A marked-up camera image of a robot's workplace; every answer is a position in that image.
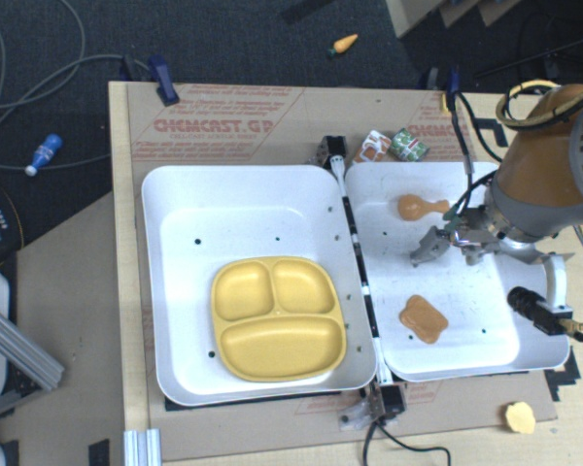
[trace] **white tray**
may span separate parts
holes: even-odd
[[[496,169],[474,166],[477,179]],[[565,336],[549,337],[513,313],[507,292],[516,285],[544,293],[543,266],[527,266],[511,257],[486,255],[467,266],[461,252],[413,267],[409,253],[441,214],[404,221],[396,209],[406,193],[453,205],[466,187],[463,165],[456,162],[362,163],[350,168],[346,186],[358,228],[385,361],[399,377],[420,382],[453,377],[545,369],[568,356]],[[475,191],[471,206],[483,201]],[[449,321],[438,341],[419,340],[399,320],[414,294],[424,296]]]
[[[360,388],[376,357],[334,177],[314,166],[166,166],[143,182],[157,379],[189,406]],[[310,379],[242,380],[216,355],[210,289],[229,262],[292,255],[326,269],[347,324],[341,364]]]

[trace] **brown food toy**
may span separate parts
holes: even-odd
[[[405,309],[399,313],[399,320],[426,344],[435,343],[449,326],[447,318],[421,295],[408,299]]]
[[[429,213],[445,214],[449,211],[449,201],[428,202],[419,195],[407,194],[399,197],[397,211],[405,221],[416,221]]]

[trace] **small plastic bottle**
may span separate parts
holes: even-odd
[[[62,139],[58,135],[54,133],[48,135],[46,141],[35,150],[35,153],[32,156],[32,163],[29,166],[26,166],[24,172],[28,176],[35,176],[39,168],[48,164],[48,162],[51,161],[51,158],[54,157],[54,154],[61,147]]]

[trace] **cardboard sheet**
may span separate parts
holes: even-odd
[[[161,432],[163,459],[361,440],[364,431],[340,431],[337,421],[338,411],[359,400],[357,391],[166,410],[155,376],[140,187],[153,168],[166,164],[305,163],[325,135],[345,136],[351,158],[372,129],[393,136],[405,127],[430,147],[426,160],[459,161],[451,118],[440,111],[441,93],[201,84],[179,85],[177,91],[180,104],[163,108],[154,85],[130,84],[127,90],[149,414],[151,427]],[[470,146],[466,127],[463,132]],[[528,401],[538,419],[556,417],[537,372],[402,385],[409,407],[392,425],[399,436],[498,425],[497,409],[515,400]]]

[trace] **yellow divided plate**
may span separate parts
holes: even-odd
[[[332,280],[301,257],[258,257],[222,267],[212,284],[212,319],[224,364],[252,382],[317,376],[337,367],[346,352]]]

